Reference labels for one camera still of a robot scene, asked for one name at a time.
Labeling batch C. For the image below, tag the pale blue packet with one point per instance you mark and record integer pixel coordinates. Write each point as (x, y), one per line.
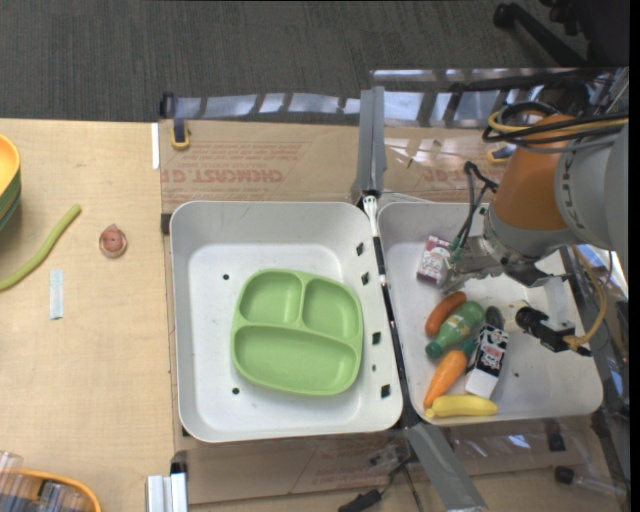
(56, 295)

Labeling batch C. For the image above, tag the clear plastic bottle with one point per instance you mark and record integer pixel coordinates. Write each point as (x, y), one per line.
(590, 481)
(10, 475)

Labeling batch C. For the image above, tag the brown cardboard board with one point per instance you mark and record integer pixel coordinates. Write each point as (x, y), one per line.
(260, 165)

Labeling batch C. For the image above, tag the black office chair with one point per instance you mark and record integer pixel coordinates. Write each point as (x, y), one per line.
(575, 30)

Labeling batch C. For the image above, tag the white plastic tray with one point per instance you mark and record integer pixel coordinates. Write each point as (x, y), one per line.
(545, 385)
(210, 350)

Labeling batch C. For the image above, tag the orange carrot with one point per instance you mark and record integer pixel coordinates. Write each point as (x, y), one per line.
(446, 372)

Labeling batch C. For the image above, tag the long green bean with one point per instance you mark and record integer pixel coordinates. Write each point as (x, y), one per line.
(45, 247)

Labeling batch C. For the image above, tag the pink doughnut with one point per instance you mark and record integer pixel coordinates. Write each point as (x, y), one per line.
(113, 242)

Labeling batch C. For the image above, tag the yellow banana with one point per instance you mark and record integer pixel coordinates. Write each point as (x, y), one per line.
(465, 406)

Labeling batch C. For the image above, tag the small pink and white carton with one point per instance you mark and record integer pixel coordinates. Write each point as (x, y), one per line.
(433, 260)

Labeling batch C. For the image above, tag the black cylinder on white bracket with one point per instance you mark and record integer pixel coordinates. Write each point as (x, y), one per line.
(542, 327)

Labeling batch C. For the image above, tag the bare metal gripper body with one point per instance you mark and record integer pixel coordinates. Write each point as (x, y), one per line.
(492, 260)

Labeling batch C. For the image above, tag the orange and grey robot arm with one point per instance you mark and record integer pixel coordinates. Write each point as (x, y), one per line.
(535, 190)

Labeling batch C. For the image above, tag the white cow print carton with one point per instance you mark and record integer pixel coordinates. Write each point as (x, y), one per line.
(487, 362)

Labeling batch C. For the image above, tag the green divided plate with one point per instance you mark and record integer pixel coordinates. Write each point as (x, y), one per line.
(295, 345)

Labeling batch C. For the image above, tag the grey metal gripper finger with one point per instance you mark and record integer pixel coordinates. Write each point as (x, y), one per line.
(454, 283)

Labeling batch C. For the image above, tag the orange sausage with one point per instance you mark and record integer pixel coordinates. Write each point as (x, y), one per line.
(442, 310)

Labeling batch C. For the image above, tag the dark green oval toy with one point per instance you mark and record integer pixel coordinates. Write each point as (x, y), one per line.
(495, 317)

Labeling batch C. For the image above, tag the green bottle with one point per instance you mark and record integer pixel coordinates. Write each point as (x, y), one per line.
(457, 327)

